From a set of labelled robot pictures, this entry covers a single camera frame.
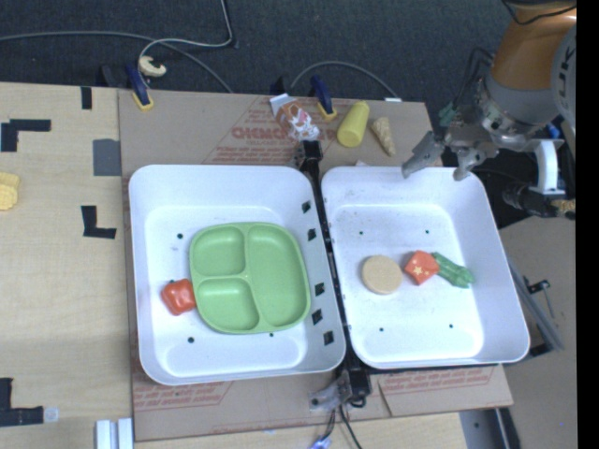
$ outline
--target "round wooden disc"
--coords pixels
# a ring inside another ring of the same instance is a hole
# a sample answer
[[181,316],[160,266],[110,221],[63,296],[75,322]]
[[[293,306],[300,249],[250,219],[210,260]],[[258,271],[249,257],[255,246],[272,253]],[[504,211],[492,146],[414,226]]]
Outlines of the round wooden disc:
[[393,293],[403,280],[400,265],[383,255],[371,256],[362,266],[362,280],[368,289],[378,295]]

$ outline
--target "cardboard sheet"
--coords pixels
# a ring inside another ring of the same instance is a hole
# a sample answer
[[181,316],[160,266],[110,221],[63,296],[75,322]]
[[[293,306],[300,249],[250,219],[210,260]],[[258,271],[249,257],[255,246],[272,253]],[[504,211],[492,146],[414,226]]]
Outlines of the cardboard sheet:
[[[143,372],[137,350],[135,290],[127,184],[151,164],[288,165],[297,142],[273,118],[270,97],[240,94],[153,92],[154,108],[142,112],[119,92],[123,166],[124,232],[131,335],[136,441],[325,424],[327,413],[310,411],[308,395],[333,381],[333,373],[187,386],[163,386]],[[368,102],[370,120],[389,118],[397,153],[388,156],[367,129],[362,144],[340,145],[335,129],[355,101],[333,100],[339,116],[325,122],[315,98],[300,98],[321,130],[321,173],[355,164],[398,166],[431,130],[421,103]],[[373,393],[350,419],[379,419],[512,404],[501,366],[410,370],[372,376]]]

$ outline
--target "green bowl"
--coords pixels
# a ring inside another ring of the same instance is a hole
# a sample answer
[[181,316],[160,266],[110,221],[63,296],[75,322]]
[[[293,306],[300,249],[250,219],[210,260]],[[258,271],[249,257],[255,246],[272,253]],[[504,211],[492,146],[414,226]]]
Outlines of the green bowl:
[[205,228],[192,239],[189,264],[197,310],[217,331],[253,334],[287,329],[310,309],[300,247],[277,224]]

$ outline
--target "orange block with star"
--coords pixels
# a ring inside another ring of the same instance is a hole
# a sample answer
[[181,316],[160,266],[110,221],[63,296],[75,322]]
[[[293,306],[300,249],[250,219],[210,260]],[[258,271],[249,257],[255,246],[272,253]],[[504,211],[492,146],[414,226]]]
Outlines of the orange block with star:
[[439,272],[439,264],[432,254],[418,250],[412,254],[403,271],[412,276],[416,283],[422,284]]

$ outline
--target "white tray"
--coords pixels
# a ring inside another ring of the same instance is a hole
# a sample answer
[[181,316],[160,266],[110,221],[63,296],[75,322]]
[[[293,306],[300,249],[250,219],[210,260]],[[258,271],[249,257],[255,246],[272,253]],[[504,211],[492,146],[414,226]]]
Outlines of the white tray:
[[[515,362],[529,333],[485,189],[474,176],[430,167],[408,179],[398,167],[335,167],[322,181],[350,339],[378,369]],[[361,281],[364,259],[403,268],[415,250],[438,252],[474,273],[468,289],[404,275],[388,296]]]
[[[193,384],[320,372],[341,364],[343,326],[312,185],[299,171],[149,166],[132,176],[129,199],[139,356],[150,377],[161,384]],[[224,334],[206,325],[197,311],[173,316],[160,299],[170,280],[190,278],[188,247],[197,231],[242,222],[281,225],[297,239],[312,298],[297,326]]]

